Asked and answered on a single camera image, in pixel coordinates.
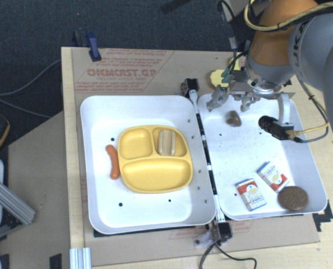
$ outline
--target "white tray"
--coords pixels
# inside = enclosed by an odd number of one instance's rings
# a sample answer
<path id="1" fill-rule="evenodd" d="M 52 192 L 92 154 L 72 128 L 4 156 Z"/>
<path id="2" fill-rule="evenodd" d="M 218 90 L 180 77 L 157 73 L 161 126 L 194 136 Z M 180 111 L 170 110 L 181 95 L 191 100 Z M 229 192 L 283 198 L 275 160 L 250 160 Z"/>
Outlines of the white tray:
<path id="1" fill-rule="evenodd" d="M 91 96 L 81 105 L 89 218 L 103 234 L 207 224 L 215 216 L 204 148 L 191 102 L 181 96 Z M 109 177 L 105 147 L 127 128 L 158 124 L 184 135 L 193 179 L 178 191 L 142 194 Z"/>
<path id="2" fill-rule="evenodd" d="M 198 108 L 205 130 L 211 165 L 221 210 L 234 220 L 261 217 L 284 216 L 320 212 L 327 205 L 327 197 L 308 143 L 279 141 L 258 126 L 263 115 L 279 117 L 276 100 L 261 99 L 252 104 L 246 112 L 240 111 L 240 101 L 230 97 L 224 105 L 209 112 L 206 102 L 211 95 L 198 100 Z M 231 111 L 238 112 L 242 125 L 232 127 L 226 121 Z M 290 103 L 290 122 L 295 129 L 302 125 L 294 103 Z M 277 194 L 257 175 L 256 171 L 265 162 L 271 161 L 290 180 L 288 185 L 302 187 L 309 197 L 309 204 L 300 212 L 290 212 L 282 208 Z M 253 178 L 264 195 L 267 204 L 248 211 L 235 185 Z"/>

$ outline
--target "wooden table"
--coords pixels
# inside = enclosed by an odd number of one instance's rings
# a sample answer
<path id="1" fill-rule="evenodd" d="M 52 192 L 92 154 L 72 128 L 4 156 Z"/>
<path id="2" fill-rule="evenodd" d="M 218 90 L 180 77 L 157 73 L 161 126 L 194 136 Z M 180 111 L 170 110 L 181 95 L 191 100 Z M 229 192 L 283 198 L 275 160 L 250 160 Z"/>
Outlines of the wooden table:
<path id="1" fill-rule="evenodd" d="M 76 115 L 76 93 L 75 78 L 76 65 L 73 65 L 72 51 L 76 48 L 62 48 L 62 75 L 63 75 L 63 96 L 64 96 L 64 119 L 66 131 L 66 158 L 68 178 L 68 201 L 70 217 L 70 242 L 71 248 L 86 247 L 84 232 L 84 217 L 82 211 L 80 161 L 78 155 L 77 115 Z M 211 72 L 226 65 L 226 59 L 231 57 L 230 53 L 220 52 L 187 52 L 168 51 L 168 64 L 161 61 L 159 68 L 155 71 L 163 75 L 168 65 L 172 65 L 173 73 L 166 84 L 162 79 L 153 79 L 153 83 L 145 85 L 144 90 L 139 94 L 150 94 L 151 92 L 163 91 L 163 94 L 172 94 L 177 90 L 189 73 L 188 77 L 198 78 L 200 94 L 212 92 L 206 72 Z M 313 104 L 307 99 L 300 85 L 293 78 L 293 84 L 287 90 L 296 92 L 293 97 L 299 116 L 304 128 L 314 127 L 322 124 L 322 118 Z M 322 94 L 314 90 L 317 98 L 323 102 Z M 330 206 L 333 212 L 333 135 L 330 133 L 326 138 L 310 144 L 316 165 L 320 172 Z M 320 242 L 282 246 L 276 248 L 255 249 L 251 251 L 233 252 L 235 257 L 253 257 L 258 262 L 258 268 L 333 268 L 333 219 L 330 223 L 322 224 L 322 232 L 319 233 Z M 169 258 L 138 263 L 121 263 L 108 266 L 94 266 L 93 268 L 198 268 L 200 256 L 183 258 Z M 204 268 L 252 268 L 251 261 L 246 264 L 227 259 L 222 254 L 211 254 L 204 263 Z"/>

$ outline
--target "small carton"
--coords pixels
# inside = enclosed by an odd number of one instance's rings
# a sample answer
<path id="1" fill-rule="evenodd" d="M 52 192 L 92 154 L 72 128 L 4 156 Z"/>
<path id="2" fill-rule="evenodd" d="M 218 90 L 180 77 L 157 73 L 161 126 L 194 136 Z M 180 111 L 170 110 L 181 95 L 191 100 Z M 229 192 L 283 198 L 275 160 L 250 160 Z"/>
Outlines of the small carton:
<path id="1" fill-rule="evenodd" d="M 278 171 L 276 166 L 270 161 L 265 163 L 257 174 L 276 192 L 279 193 L 289 180 L 285 174 Z"/>
<path id="2" fill-rule="evenodd" d="M 266 200 L 254 179 L 251 178 L 240 182 L 236 185 L 236 188 L 249 211 L 266 204 Z"/>

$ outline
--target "small brown object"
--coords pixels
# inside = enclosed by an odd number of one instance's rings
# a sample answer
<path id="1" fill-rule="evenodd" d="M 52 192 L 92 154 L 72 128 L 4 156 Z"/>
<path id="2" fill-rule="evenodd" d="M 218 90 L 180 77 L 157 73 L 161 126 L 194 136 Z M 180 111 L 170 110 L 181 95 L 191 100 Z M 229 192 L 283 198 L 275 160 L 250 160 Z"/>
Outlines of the small brown object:
<path id="1" fill-rule="evenodd" d="M 229 118 L 226 121 L 228 124 L 230 124 L 231 126 L 235 126 L 235 127 L 241 126 L 240 116 L 238 115 L 238 113 L 235 110 L 232 110 L 228 116 L 229 116 Z"/>
<path id="2" fill-rule="evenodd" d="M 281 206 L 292 211 L 300 211 L 308 204 L 307 192 L 298 186 L 286 186 L 277 198 Z"/>
<path id="3" fill-rule="evenodd" d="M 112 169 L 110 170 L 110 178 L 118 179 L 119 175 L 121 174 L 121 171 L 119 169 L 117 150 L 114 148 L 113 145 L 106 146 L 105 150 L 107 151 L 107 153 L 110 157 L 110 160 L 112 162 Z"/>

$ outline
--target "black floor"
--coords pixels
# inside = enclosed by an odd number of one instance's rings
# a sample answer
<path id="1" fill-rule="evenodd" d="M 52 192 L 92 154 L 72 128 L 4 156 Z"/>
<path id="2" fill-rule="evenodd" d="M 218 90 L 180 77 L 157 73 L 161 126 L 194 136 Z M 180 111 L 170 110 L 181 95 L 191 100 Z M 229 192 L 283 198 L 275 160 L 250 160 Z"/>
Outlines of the black floor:
<path id="1" fill-rule="evenodd" d="M 316 0 L 318 3 L 333 0 Z M 0 93 L 20 89 L 61 58 L 75 30 L 93 31 L 103 48 L 230 50 L 218 0 L 0 0 Z M 237 42 L 253 32 L 237 18 Z M 63 110 L 61 65 L 0 99 L 11 124 L 5 146 Z"/>

